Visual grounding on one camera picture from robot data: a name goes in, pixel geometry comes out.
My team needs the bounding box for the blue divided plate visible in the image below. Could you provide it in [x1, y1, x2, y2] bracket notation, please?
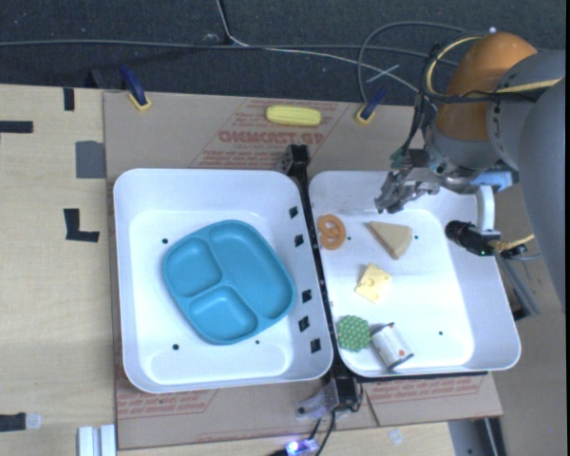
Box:
[161, 219, 296, 347]

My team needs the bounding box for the orange pretzel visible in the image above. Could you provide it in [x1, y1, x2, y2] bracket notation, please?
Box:
[316, 214, 348, 252]

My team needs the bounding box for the green dotted round toy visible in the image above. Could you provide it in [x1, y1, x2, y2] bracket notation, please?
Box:
[335, 314, 372, 352]

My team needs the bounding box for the tan sandwich wedge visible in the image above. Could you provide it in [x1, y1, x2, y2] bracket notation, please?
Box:
[365, 220, 414, 261]

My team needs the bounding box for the white can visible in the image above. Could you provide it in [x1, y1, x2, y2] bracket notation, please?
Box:
[370, 321, 415, 371]

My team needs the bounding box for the black block with thin wires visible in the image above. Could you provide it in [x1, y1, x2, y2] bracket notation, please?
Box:
[281, 143, 312, 178]
[330, 375, 363, 413]

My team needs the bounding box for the yellow corn cob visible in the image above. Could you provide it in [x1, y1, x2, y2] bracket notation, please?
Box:
[265, 104, 323, 127]

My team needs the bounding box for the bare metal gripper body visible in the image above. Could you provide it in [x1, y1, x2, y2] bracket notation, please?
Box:
[389, 148, 485, 195]

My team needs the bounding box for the white plastic tray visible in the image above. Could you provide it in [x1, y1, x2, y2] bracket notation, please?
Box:
[112, 167, 335, 394]
[308, 169, 523, 379]

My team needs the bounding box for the black cylinder on white bracket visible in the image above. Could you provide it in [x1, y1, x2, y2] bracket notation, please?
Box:
[445, 185, 502, 257]

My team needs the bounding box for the yellow cheese wedge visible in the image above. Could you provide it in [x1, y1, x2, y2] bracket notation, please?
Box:
[353, 262, 394, 306]

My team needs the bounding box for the brown cardboard board red print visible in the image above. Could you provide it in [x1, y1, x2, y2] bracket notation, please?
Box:
[102, 90, 504, 451]

